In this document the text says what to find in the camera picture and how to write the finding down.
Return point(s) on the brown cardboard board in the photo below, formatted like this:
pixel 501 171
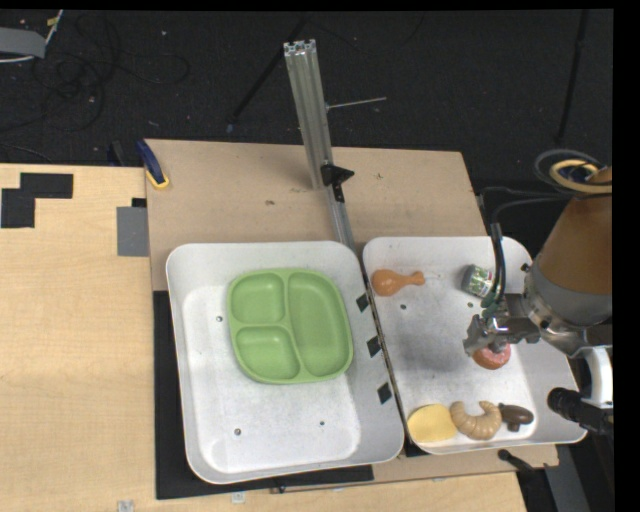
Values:
pixel 240 210

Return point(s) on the green divided plate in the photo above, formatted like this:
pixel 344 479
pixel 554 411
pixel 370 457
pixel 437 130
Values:
pixel 290 325

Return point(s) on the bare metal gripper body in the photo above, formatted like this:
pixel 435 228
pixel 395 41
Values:
pixel 520 327

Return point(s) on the black cylinder on white bracket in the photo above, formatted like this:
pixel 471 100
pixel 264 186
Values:
pixel 590 395

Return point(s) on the brown toy mushroom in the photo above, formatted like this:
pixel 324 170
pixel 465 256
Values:
pixel 517 414

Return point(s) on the white plastic tray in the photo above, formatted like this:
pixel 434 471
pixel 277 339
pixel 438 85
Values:
pixel 430 345
pixel 280 430

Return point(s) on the pink toy doughnut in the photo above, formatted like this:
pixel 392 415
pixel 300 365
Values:
pixel 495 360

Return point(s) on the yellow round toy biscuit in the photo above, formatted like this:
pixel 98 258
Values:
pixel 431 425

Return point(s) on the beige toy croissant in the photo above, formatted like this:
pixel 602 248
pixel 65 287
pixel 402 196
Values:
pixel 477 425

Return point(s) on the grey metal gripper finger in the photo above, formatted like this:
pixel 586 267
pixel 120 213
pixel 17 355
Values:
pixel 474 340
pixel 497 345

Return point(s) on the orange toy chicken drumstick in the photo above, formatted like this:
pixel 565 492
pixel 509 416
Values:
pixel 390 282

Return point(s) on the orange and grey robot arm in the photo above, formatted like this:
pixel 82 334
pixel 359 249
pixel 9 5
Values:
pixel 575 240

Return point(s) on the small green and white can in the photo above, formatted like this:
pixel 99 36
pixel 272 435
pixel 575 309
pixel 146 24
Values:
pixel 476 281

